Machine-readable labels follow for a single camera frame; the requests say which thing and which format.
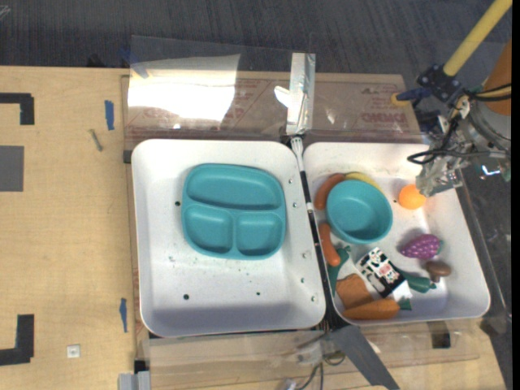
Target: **purple toy grapes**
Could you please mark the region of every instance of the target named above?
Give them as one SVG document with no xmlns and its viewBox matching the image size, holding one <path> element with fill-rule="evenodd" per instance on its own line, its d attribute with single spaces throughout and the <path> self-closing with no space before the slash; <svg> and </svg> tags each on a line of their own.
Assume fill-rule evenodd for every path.
<svg viewBox="0 0 520 390">
<path fill-rule="evenodd" d="M 410 243 L 403 247 L 400 252 L 403 256 L 429 260 L 434 258 L 440 247 L 440 240 L 433 234 L 422 234 L 415 237 Z"/>
</svg>

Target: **gray carpet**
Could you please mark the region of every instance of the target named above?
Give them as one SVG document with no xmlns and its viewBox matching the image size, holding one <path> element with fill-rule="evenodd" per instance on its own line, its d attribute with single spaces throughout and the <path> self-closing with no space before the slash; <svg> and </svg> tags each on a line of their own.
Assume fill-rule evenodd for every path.
<svg viewBox="0 0 520 390">
<path fill-rule="evenodd" d="M 443 63 L 493 0 L 0 0 L 0 64 L 86 66 L 96 54 L 122 65 L 132 35 L 269 48 L 311 50 L 319 72 L 396 73 L 414 79 Z M 479 85 L 512 34 L 512 11 L 462 68 Z M 465 171 L 479 217 L 476 240 L 497 279 L 490 319 L 496 355 L 512 388 L 511 187 Z"/>
</svg>

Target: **wooden board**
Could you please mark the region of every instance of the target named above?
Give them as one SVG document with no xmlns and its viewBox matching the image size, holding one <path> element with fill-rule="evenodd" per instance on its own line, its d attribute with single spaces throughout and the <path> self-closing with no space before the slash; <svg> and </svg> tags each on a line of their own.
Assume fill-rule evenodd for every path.
<svg viewBox="0 0 520 390">
<path fill-rule="evenodd" d="M 133 370 L 132 268 L 119 78 L 125 70 L 0 67 L 31 93 L 36 123 L 0 104 L 0 145 L 24 146 L 24 191 L 0 193 L 0 348 L 34 314 L 34 358 L 0 366 L 0 388 L 116 389 Z M 104 101 L 115 106 L 109 131 Z M 89 133 L 93 129 L 103 151 Z M 128 332 L 119 313 L 128 303 Z M 68 345 L 79 358 L 67 358 Z"/>
</svg>

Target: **toy food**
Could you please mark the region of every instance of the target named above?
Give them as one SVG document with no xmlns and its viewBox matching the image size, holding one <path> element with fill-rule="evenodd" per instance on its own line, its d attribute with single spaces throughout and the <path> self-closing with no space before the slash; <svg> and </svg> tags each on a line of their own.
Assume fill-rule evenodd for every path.
<svg viewBox="0 0 520 390">
<path fill-rule="evenodd" d="M 327 264 L 328 281 L 331 284 L 332 296 L 336 295 L 336 281 L 338 280 L 338 275 L 340 274 L 341 267 L 350 258 L 349 251 L 349 246 L 346 246 L 343 249 L 336 250 L 336 252 L 340 256 L 341 263 L 337 266 L 331 266 Z"/>
<path fill-rule="evenodd" d="M 392 295 L 396 301 L 400 301 L 413 296 L 406 278 L 379 247 L 374 247 L 362 256 L 355 266 L 381 297 Z"/>
<path fill-rule="evenodd" d="M 417 210 L 424 205 L 426 197 L 419 192 L 414 184 L 409 184 L 399 192 L 398 201 L 407 210 Z"/>
<path fill-rule="evenodd" d="M 427 277 L 411 275 L 410 273 L 406 273 L 404 271 L 401 271 L 401 273 L 408 282 L 409 288 L 415 290 L 416 292 L 426 293 L 429 290 L 437 288 L 436 284 Z"/>
<path fill-rule="evenodd" d="M 314 198 L 314 208 L 316 210 L 324 210 L 325 205 L 327 204 L 328 193 L 331 192 L 332 188 L 344 180 L 345 175 L 342 173 L 335 173 L 325 182 L 323 182 L 322 186 L 319 187 L 318 192 L 316 193 L 316 197 Z"/>
<path fill-rule="evenodd" d="M 344 175 L 345 180 L 360 180 L 361 182 L 367 182 L 368 184 L 372 185 L 374 188 L 377 188 L 379 191 L 383 192 L 381 187 L 377 185 L 375 180 L 370 178 L 368 175 L 361 173 L 361 172 L 349 172 L 345 173 Z"/>
<path fill-rule="evenodd" d="M 434 258 L 440 248 L 440 240 L 433 234 L 422 234 L 415 237 L 399 251 L 403 256 L 429 260 Z"/>
<path fill-rule="evenodd" d="M 377 301 L 372 301 L 355 308 L 347 309 L 343 312 L 343 316 L 348 319 L 391 319 L 394 318 L 401 310 L 399 304 L 385 297 Z"/>
<path fill-rule="evenodd" d="M 345 309 L 352 309 L 356 306 L 361 306 L 372 302 L 374 298 L 368 291 L 365 281 L 360 275 L 348 275 L 336 283 L 336 292 L 340 297 Z"/>
<path fill-rule="evenodd" d="M 339 266 L 341 258 L 331 241 L 331 226 L 321 223 L 318 227 L 319 239 L 322 241 L 322 251 L 327 263 L 333 267 Z"/>
<path fill-rule="evenodd" d="M 452 274 L 452 268 L 445 262 L 439 260 L 431 260 L 427 262 L 425 268 L 427 272 L 430 273 L 431 281 L 435 283 L 439 283 L 441 277 Z"/>
</svg>

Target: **black cable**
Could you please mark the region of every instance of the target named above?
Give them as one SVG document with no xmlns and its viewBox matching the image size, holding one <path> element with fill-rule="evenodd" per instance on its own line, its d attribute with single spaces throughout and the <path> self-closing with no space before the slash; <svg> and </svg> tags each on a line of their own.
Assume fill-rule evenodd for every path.
<svg viewBox="0 0 520 390">
<path fill-rule="evenodd" d="M 309 387 L 309 384 L 312 382 L 312 380 L 316 376 L 316 373 L 318 372 L 318 368 L 320 366 L 322 367 L 322 374 L 323 374 L 323 364 L 320 362 L 315 368 L 312 369 L 307 381 L 305 381 L 305 383 L 301 387 L 295 388 L 294 390 L 304 390 L 305 388 Z"/>
<path fill-rule="evenodd" d="M 499 89 L 506 89 L 511 86 L 511 83 L 499 85 L 498 87 L 486 89 L 485 91 L 480 91 L 479 93 L 476 93 L 477 95 L 487 94 L 487 93 L 494 93 L 495 91 L 498 91 Z"/>
<path fill-rule="evenodd" d="M 325 380 L 325 373 L 323 372 L 323 363 L 319 363 L 319 390 L 323 390 L 323 381 Z"/>
<path fill-rule="evenodd" d="M 506 93 L 504 95 L 496 95 L 496 96 L 489 96 L 487 94 L 495 93 L 496 91 L 499 91 L 501 89 L 511 88 L 511 83 L 499 85 L 498 87 L 486 89 L 485 91 L 480 91 L 478 93 L 474 91 L 469 91 L 467 89 L 463 89 L 462 92 L 467 95 L 471 100 L 477 100 L 477 101 L 488 101 L 488 102 L 494 102 L 494 101 L 503 101 L 508 100 L 511 98 L 511 93 Z"/>
<path fill-rule="evenodd" d="M 329 365 L 329 366 L 339 366 L 345 359 L 346 356 L 343 353 L 340 353 L 340 360 L 337 362 L 332 361 L 332 359 L 335 358 L 334 354 L 330 357 L 324 358 L 323 360 Z"/>
<path fill-rule="evenodd" d="M 411 154 L 408 158 L 406 158 L 409 162 L 415 163 L 416 165 L 424 165 L 426 163 L 431 162 L 431 160 L 434 160 L 438 158 L 439 156 L 453 156 L 454 158 L 475 158 L 478 156 L 488 156 L 491 152 L 485 151 L 485 152 L 468 152 L 468 153 L 462 153 L 457 152 L 456 150 L 447 150 L 447 149 L 433 149 L 433 150 L 427 150 L 426 152 Z M 415 158 L 421 158 L 422 156 L 432 156 L 432 158 L 429 158 L 427 160 L 415 160 Z"/>
<path fill-rule="evenodd" d="M 449 127 L 448 127 L 448 131 L 446 132 L 446 134 L 444 135 L 443 139 L 442 139 L 442 144 L 440 145 L 440 148 L 439 149 L 436 149 L 436 150 L 444 150 L 446 148 L 446 146 L 448 145 L 449 143 L 449 139 L 451 138 L 452 134 L 455 132 L 455 130 L 457 129 L 457 126 L 458 126 L 458 120 L 459 120 L 459 116 L 457 117 L 454 117 L 450 122 L 449 122 Z M 407 160 L 409 162 L 412 162 L 412 163 L 415 163 L 416 165 L 426 165 L 427 163 L 429 162 L 433 162 L 438 155 L 432 153 L 431 154 L 431 157 L 428 158 L 428 159 L 424 159 L 424 160 L 414 160 L 415 158 L 420 158 L 422 156 L 427 156 L 430 152 L 433 152 L 434 150 L 428 150 L 426 152 L 421 152 L 421 153 L 417 153 L 417 154 L 412 154 L 411 156 L 409 156 L 407 158 Z"/>
</svg>

